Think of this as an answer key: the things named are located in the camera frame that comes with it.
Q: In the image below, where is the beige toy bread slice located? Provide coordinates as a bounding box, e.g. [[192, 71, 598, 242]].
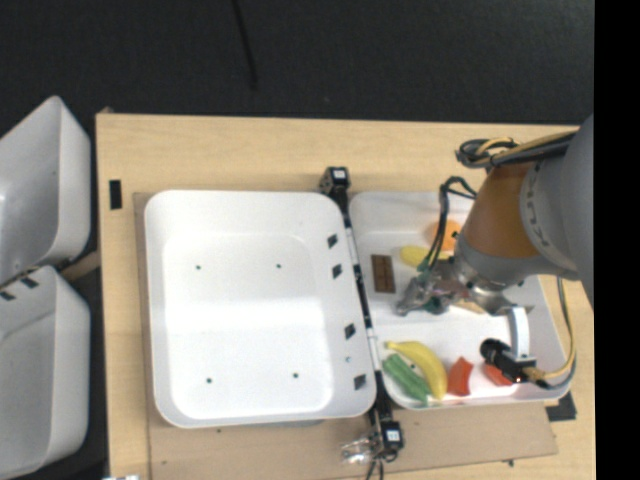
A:
[[448, 298, 487, 315]]

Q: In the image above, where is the black block with thin wires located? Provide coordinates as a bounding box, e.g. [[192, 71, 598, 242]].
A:
[[318, 165, 352, 195], [379, 420, 406, 452]]

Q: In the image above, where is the brown biscuit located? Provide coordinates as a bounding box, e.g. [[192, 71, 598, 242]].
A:
[[370, 253, 398, 294]]

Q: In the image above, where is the yellow banana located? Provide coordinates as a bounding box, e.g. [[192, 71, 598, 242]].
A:
[[383, 340, 449, 401]]

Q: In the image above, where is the orange toy fruit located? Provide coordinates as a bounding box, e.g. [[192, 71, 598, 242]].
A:
[[422, 218, 462, 252]]

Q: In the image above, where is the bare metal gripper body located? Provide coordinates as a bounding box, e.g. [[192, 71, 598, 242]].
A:
[[425, 262, 524, 318]]

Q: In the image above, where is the yellow toy lemon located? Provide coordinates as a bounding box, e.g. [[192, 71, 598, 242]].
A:
[[399, 245, 452, 270]]

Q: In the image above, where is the white plastic tray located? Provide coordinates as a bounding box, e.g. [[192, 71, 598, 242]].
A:
[[347, 190, 574, 412], [143, 189, 378, 430]]

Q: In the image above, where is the red orange pepper slice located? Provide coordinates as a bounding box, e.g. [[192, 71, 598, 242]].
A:
[[446, 356, 475, 397]]

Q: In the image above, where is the black cylinder on white bracket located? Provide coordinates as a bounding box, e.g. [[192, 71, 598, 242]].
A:
[[479, 305, 539, 385]]

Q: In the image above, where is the thin black and white rod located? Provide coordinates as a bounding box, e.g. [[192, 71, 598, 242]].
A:
[[331, 187, 392, 425]]

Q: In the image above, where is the green pea pod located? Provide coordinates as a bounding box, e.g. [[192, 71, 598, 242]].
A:
[[381, 353, 432, 409]]

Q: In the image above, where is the clear plastic piece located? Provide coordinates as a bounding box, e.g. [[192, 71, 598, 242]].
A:
[[340, 431, 382, 465]]

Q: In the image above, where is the red toy food piece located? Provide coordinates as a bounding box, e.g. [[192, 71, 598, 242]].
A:
[[481, 362, 515, 387]]

